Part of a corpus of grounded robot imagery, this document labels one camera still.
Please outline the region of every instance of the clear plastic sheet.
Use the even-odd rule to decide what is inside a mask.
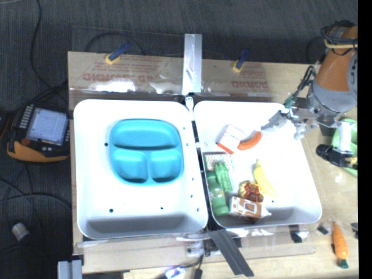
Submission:
[[[183,100],[181,89],[184,37],[122,31],[115,40],[113,37],[109,40],[99,36],[115,32],[97,28],[76,27],[74,29],[73,51],[68,54],[70,110],[73,110],[80,101],[90,98],[155,99],[181,102]],[[105,57],[114,51],[123,39],[135,42],[133,49],[121,55],[120,60],[113,65],[107,64]],[[234,60],[225,59],[223,55],[219,55],[218,51],[203,50],[202,91],[195,94],[195,102],[221,99],[283,103],[295,91],[307,69],[306,65],[245,62],[242,71],[236,73],[233,71],[234,63]],[[323,205],[323,217],[319,223],[301,224],[294,229],[288,226],[228,228],[232,237],[241,238],[241,252],[245,258],[315,253],[313,240],[324,235],[318,230],[320,225],[324,225],[322,222],[329,222],[335,218],[346,225],[353,221],[357,222],[357,204],[354,206],[357,200],[354,200],[352,196],[353,206],[349,209],[345,206],[348,214],[343,214],[342,211],[336,210],[334,207],[336,204],[332,203],[333,197],[331,198],[329,193],[330,189],[338,189],[341,184],[347,186],[349,180],[347,175],[336,167],[321,162],[322,171],[329,169],[330,175],[335,177],[342,173],[341,184],[336,181],[325,183],[323,172],[317,168],[319,159],[312,151],[323,139],[317,132],[310,133],[303,140],[310,169]],[[73,198],[76,197],[74,194],[75,180],[73,170]],[[346,191],[344,186],[341,188],[346,197],[351,192]],[[299,237],[302,242],[294,243],[292,234]],[[188,246],[204,239],[208,239],[206,234],[199,232],[90,241],[81,235],[76,226],[76,220],[74,222],[74,253],[85,255],[87,258],[83,266],[83,271],[86,273],[96,271],[98,262],[107,267],[105,271],[117,270],[120,263],[115,263],[115,261],[118,257],[121,262],[126,262],[125,268],[127,269],[185,263],[190,260],[187,252]],[[159,248],[164,253],[162,257],[158,255]],[[148,258],[146,262],[136,259],[143,256]],[[218,253],[205,259],[205,262],[224,261],[223,256]]]

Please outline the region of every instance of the blue clamp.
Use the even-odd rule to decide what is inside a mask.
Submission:
[[[232,68],[234,69],[235,72],[240,72],[242,70],[245,58],[248,56],[248,54],[249,54],[248,49],[242,51],[239,59],[234,63],[234,67]]]
[[[119,48],[117,48],[114,52],[108,54],[106,56],[106,62],[110,65],[116,63],[120,59],[120,55],[127,52],[131,47],[131,44],[123,44]]]

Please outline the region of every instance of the blue plastic tray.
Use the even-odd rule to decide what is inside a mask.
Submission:
[[[165,121],[122,120],[110,132],[109,148],[113,172],[125,183],[169,183],[183,172],[180,135]]]

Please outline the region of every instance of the orange device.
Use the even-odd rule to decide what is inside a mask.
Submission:
[[[275,131],[288,120],[296,127],[296,139],[316,127],[320,127],[322,133],[331,133],[336,128],[346,132],[341,131],[346,125],[340,118],[357,106],[358,26],[342,20],[324,27],[321,34],[326,50],[317,62],[319,70],[313,65],[307,68],[296,91],[285,100],[286,110],[279,110],[261,126],[261,134]],[[307,96],[299,97],[306,86],[309,87]],[[259,138],[257,133],[252,142],[242,143],[240,149],[254,146]],[[316,153],[334,165],[357,170],[355,155],[347,148],[319,145]]]
[[[70,155],[67,112],[29,104],[14,116],[9,130],[8,155],[28,162],[56,162]]]

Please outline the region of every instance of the wooden table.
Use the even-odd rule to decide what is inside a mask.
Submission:
[[[136,56],[130,61],[136,63],[135,61],[142,61],[142,59],[153,60],[149,56],[141,57],[144,56]],[[84,86],[88,87],[94,82],[101,81],[97,77],[97,69],[98,71],[100,68],[102,69],[100,64],[102,59],[104,59],[104,55],[100,54],[69,52],[71,112],[75,105],[83,99],[118,98],[115,93],[81,91]],[[161,60],[153,62],[156,65],[148,66],[147,70],[146,67],[142,67],[132,71],[131,77],[135,80],[134,84],[141,86],[141,90],[146,90],[144,84],[148,85],[149,80],[150,82],[155,80],[164,69],[168,69],[168,75],[181,73],[181,71],[177,71],[181,68],[180,63],[183,61],[181,58],[161,58]],[[211,80],[210,87],[212,89],[218,89],[225,93],[230,92],[230,96],[244,96],[244,92],[251,92],[254,95],[264,92],[263,96],[266,96],[267,93],[273,94],[274,98],[277,98],[277,102],[280,103],[283,103],[288,94],[295,90],[308,67],[308,65],[297,64],[246,63],[247,72],[242,76],[237,76],[231,69],[232,64],[232,62],[225,60],[203,60],[203,79]],[[173,77],[172,90],[177,91],[179,84],[174,79],[177,80],[177,78]],[[345,117],[357,120],[357,108],[348,112]],[[74,253],[83,255],[83,274],[120,271],[123,272],[123,278],[158,278],[172,266],[196,261],[196,258],[189,257],[187,252],[187,247],[194,242],[179,241],[175,237],[83,241],[83,235],[78,229],[76,219],[73,120],[70,121],[70,127],[73,243]],[[351,223],[358,222],[357,177],[316,155],[315,150],[318,144],[329,145],[330,141],[331,137],[322,136],[319,128],[310,131],[302,139],[302,145],[323,208],[319,222],[305,227],[304,231],[308,233],[308,236],[303,242],[294,243],[287,232],[274,235],[258,233],[261,235],[257,237],[250,235],[241,239],[241,253],[247,259],[256,278],[359,277],[359,244],[350,226]],[[336,264],[337,259],[331,247],[332,235],[323,234],[317,230],[319,225],[327,228],[333,220],[338,222],[349,246],[348,269],[342,269]],[[218,252],[204,257],[201,269],[203,270],[203,279],[243,277],[235,276],[223,256]],[[193,275],[194,268],[189,268],[184,274],[184,278],[193,278]]]

